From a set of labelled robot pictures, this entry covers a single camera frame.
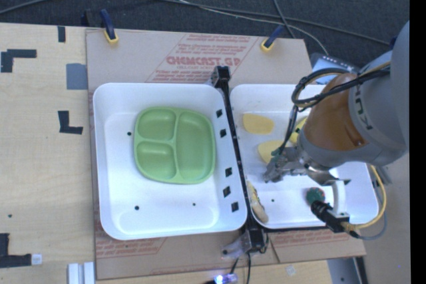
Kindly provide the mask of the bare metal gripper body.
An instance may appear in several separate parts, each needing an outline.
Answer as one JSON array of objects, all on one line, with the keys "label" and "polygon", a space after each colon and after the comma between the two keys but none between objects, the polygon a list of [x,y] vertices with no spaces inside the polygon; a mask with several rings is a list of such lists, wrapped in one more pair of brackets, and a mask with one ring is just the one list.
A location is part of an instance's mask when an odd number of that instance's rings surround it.
[{"label": "bare metal gripper body", "polygon": [[286,147],[278,161],[279,178],[284,176],[308,176],[311,179],[326,178],[330,175],[330,167],[315,162],[308,154],[296,147]]}]

